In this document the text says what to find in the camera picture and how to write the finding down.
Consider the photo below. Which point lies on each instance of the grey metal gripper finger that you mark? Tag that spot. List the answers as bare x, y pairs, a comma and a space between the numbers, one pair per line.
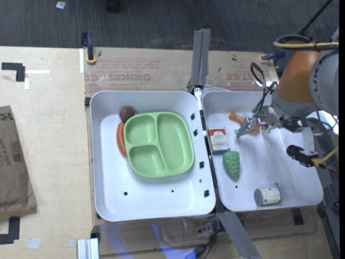
246, 129
252, 120

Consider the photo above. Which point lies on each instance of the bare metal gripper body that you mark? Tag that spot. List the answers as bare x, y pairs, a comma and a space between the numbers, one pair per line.
272, 119

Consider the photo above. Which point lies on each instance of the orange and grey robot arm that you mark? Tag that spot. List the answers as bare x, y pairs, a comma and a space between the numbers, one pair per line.
296, 80

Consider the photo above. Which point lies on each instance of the orange carrot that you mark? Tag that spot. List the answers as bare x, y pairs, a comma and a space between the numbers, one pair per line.
235, 117

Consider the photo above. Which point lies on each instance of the red and white carton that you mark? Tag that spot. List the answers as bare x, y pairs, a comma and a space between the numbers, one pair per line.
218, 140

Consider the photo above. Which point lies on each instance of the green grapes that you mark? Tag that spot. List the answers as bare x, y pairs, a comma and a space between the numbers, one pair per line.
231, 163

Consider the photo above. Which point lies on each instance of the white plastic tray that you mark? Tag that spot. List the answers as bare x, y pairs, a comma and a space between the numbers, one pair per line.
266, 166
151, 196

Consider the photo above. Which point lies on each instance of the white can with orange dots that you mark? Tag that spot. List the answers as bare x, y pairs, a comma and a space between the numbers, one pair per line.
269, 196

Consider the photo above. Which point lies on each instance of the green divided plate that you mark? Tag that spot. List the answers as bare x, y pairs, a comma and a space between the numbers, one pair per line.
168, 144

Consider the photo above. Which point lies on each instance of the brown cardboard board red print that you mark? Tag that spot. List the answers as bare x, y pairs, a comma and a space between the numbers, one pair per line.
161, 71

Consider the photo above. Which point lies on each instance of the brown doughnut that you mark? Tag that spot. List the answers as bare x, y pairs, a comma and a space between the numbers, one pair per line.
126, 113

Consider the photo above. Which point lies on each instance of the orange sausage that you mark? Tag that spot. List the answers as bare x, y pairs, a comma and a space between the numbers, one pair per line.
120, 139

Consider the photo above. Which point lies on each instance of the brown paper bag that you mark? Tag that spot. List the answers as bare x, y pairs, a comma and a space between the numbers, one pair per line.
13, 166

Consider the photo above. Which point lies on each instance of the black cylinder on white bracket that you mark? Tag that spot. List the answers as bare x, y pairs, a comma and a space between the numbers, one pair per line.
302, 154

